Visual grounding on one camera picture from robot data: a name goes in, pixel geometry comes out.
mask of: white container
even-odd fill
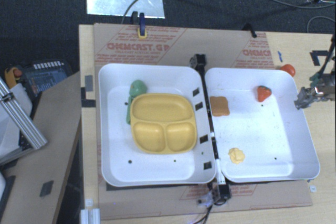
[[[229,116],[213,117],[219,169],[233,182],[265,182],[315,178],[320,165],[302,110],[294,100],[293,78],[279,70],[210,69],[205,76],[208,96],[224,96]],[[182,154],[149,154],[140,150],[126,123],[130,85],[142,80],[148,93],[174,93],[193,105],[197,143]],[[264,85],[272,95],[257,101]],[[189,67],[109,64],[99,72],[102,173],[114,186],[201,184],[216,174],[214,152],[199,74]],[[197,104],[203,108],[196,110]],[[201,137],[207,141],[201,143]],[[245,154],[240,164],[228,152]]]
[[[319,161],[303,110],[294,100],[294,79],[281,70],[212,68],[205,75],[209,97],[224,96],[229,116],[212,117],[220,168],[237,183],[311,179]],[[257,87],[272,95],[257,101]],[[239,165],[228,155],[237,147],[245,154]]]
[[[149,154],[140,150],[126,123],[130,86],[142,80],[147,93],[174,93],[193,105],[197,143],[181,154]],[[114,186],[198,184],[216,174],[202,81],[189,67],[109,64],[99,72],[102,174]],[[203,104],[196,110],[195,105]],[[208,135],[201,143],[200,137]]]

